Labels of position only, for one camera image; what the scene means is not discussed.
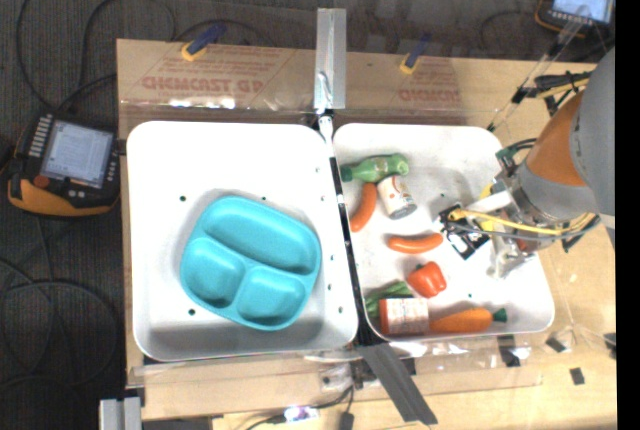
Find blue divided plate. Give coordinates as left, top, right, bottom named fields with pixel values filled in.
left=178, top=195, right=322, bottom=332

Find green bean pods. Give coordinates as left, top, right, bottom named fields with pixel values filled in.
left=363, top=281, right=414, bottom=319

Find orange carrot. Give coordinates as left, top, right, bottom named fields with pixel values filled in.
left=428, top=306, right=508, bottom=335

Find orange sausage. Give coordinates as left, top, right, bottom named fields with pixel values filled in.
left=386, top=231, right=445, bottom=255
left=348, top=182, right=378, bottom=233

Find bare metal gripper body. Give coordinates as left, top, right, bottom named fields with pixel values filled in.
left=492, top=190, right=557, bottom=253

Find white can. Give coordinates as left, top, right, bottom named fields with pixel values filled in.
left=376, top=173, right=418, bottom=221

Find green bottle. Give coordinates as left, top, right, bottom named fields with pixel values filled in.
left=339, top=152, right=410, bottom=184

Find orange and white bottle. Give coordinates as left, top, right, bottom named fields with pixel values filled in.
left=378, top=297, right=431, bottom=337

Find orange bell pepper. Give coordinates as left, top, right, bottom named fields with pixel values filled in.
left=405, top=261, right=448, bottom=299

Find brown cardboard board red print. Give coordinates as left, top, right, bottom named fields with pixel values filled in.
left=115, top=37, right=617, bottom=421

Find white plastic tray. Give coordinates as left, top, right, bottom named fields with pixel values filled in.
left=331, top=122, right=556, bottom=342
left=125, top=119, right=360, bottom=363

